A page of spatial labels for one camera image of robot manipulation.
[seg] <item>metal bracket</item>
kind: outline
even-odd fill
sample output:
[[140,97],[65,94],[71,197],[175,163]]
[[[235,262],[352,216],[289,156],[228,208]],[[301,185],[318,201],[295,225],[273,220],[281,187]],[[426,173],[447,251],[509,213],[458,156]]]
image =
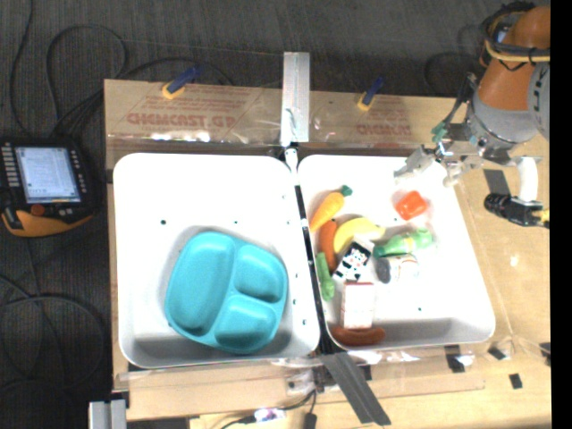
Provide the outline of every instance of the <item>metal bracket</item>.
[[125,400],[89,402],[89,429],[127,429]]
[[310,54],[284,53],[280,143],[307,142],[310,125]]
[[434,160],[435,154],[433,151],[425,149],[423,145],[418,147],[411,156],[406,159],[405,165],[393,173],[395,181],[399,182],[406,178],[417,176],[429,168],[429,165],[431,165]]

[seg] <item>plastic toy food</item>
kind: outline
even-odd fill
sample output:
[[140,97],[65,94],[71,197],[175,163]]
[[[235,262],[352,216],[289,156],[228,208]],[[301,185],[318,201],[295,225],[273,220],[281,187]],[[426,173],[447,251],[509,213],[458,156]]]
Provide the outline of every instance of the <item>plastic toy food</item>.
[[372,223],[365,217],[350,219],[338,227],[333,238],[335,253],[343,251],[356,235],[364,235],[369,240],[378,240],[385,233],[385,228]]
[[340,325],[335,325],[330,329],[330,333],[339,343],[350,347],[375,345],[385,338],[385,330],[381,327],[345,329]]
[[389,283],[401,278],[409,280],[419,274],[419,262],[412,254],[394,254],[374,259],[374,268],[380,282]]
[[372,245],[371,242],[365,243],[358,239],[352,241],[336,267],[336,270],[333,272],[332,277],[341,278],[343,281],[359,280],[369,257],[372,255],[372,250],[370,249]]
[[320,281],[322,299],[326,302],[332,300],[336,288],[330,271],[328,270],[328,263],[326,262],[324,253],[318,253],[315,257],[315,270],[318,273],[318,280]]
[[325,255],[325,260],[328,263],[328,270],[333,272],[338,266],[338,259],[333,250],[333,237],[338,230],[338,224],[335,220],[330,220],[322,227],[320,227],[320,235],[318,237],[318,248]]
[[412,190],[395,205],[395,209],[403,219],[408,221],[422,214],[427,209],[427,202],[418,191]]
[[330,221],[345,204],[345,197],[350,196],[351,188],[342,186],[340,191],[330,192],[314,212],[310,220],[310,231],[317,231],[320,227]]
[[341,294],[341,327],[344,329],[369,329],[374,323],[374,311],[374,284],[372,282],[345,281]]
[[416,231],[394,235],[384,245],[374,247],[375,257],[384,257],[394,254],[407,254],[416,249],[427,248],[433,243],[433,235],[425,227]]

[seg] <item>gray carpet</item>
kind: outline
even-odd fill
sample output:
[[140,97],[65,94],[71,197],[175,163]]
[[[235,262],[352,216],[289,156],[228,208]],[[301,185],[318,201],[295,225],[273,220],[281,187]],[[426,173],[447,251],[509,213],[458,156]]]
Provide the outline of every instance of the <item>gray carpet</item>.
[[[0,135],[48,136],[124,52],[132,79],[169,80],[195,61],[209,66],[200,82],[279,88],[282,53],[304,51],[313,90],[360,92],[383,75],[384,94],[454,97],[467,71],[482,73],[480,23],[514,1],[0,0]],[[103,179],[95,105],[60,128],[76,129]],[[1,428],[85,428],[88,402],[109,397],[108,252],[105,207],[54,237],[0,228]],[[35,295],[51,298],[13,303]]]

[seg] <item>small box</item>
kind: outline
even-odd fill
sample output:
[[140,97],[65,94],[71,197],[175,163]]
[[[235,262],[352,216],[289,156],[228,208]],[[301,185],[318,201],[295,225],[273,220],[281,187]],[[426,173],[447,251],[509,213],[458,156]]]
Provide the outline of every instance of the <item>small box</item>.
[[345,282],[341,295],[341,326],[369,329],[374,321],[375,290],[371,282]]

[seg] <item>black object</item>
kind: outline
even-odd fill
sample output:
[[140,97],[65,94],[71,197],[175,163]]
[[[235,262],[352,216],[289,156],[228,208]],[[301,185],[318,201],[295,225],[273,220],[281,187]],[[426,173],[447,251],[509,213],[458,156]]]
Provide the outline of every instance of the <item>black object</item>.
[[390,418],[367,385],[359,367],[347,353],[323,356],[322,363],[340,386],[360,423],[376,423],[381,426],[391,424]]
[[445,347],[445,357],[447,359],[447,365],[453,371],[453,374],[460,374],[465,372],[465,366],[458,361],[458,357],[461,355],[461,349],[459,345],[447,345]]
[[520,379],[519,374],[510,374],[509,379],[513,390],[519,390],[522,388],[522,380]]
[[189,429],[188,418],[168,418],[127,423],[127,429]]
[[[0,209],[19,235],[57,230],[54,221],[67,230],[93,215],[98,203],[97,186],[72,139],[0,139]],[[25,230],[17,212],[39,226]]]
[[506,357],[506,355],[497,347],[490,347],[488,353],[495,359],[502,361]]
[[304,415],[304,429],[315,429],[318,417],[314,413],[306,413]]
[[486,196],[484,207],[487,211],[522,226],[538,225],[540,218],[535,216],[534,212],[543,209],[543,205],[539,202],[523,202],[515,196],[501,194]]
[[546,365],[548,367],[551,366],[551,343],[549,341],[545,341],[544,343],[541,343],[540,348],[543,352],[543,356],[546,358]]

